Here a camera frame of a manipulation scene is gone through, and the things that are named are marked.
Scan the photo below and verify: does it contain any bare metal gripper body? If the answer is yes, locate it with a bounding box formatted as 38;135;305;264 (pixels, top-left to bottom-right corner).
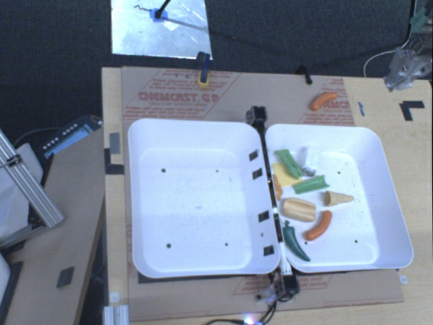
407;28;433;68

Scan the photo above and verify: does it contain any orange sausage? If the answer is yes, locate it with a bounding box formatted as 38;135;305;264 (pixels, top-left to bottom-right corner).
310;91;339;112
305;210;333;242

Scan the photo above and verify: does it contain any grey shiny object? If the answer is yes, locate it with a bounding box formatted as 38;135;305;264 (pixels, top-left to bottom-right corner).
297;146;317;177

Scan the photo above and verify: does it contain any beige ice cream cone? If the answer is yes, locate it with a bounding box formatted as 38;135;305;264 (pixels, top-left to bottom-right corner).
323;190;355;207

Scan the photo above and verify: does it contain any green bean pod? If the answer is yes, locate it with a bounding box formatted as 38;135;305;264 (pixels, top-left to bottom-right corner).
292;175;330;195
273;149;303;179

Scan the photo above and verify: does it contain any white plastic tray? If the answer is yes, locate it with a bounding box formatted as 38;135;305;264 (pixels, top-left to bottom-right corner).
265;123;415;274
127;118;282;279

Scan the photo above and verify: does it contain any yellow cheese slice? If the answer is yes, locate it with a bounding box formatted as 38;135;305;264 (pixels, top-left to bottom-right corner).
271;162;302;188

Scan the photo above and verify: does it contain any thin black and white rod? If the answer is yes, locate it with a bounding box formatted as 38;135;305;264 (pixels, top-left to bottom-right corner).
257;121;291;278

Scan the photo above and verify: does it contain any orange carrot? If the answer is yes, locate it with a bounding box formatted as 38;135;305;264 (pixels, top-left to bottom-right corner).
272;173;283;201

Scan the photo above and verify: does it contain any tan hot dog bun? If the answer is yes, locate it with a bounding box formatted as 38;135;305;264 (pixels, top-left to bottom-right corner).
279;196;317;223

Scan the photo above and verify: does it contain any green chili pepper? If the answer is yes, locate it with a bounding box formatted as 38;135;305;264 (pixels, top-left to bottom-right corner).
281;219;311;263

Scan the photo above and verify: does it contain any brown cardboard board red print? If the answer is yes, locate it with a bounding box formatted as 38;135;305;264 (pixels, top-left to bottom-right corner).
120;66;405;322

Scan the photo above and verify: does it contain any black block with wires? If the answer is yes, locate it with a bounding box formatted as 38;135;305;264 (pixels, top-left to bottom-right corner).
246;106;269;126
256;274;301;305

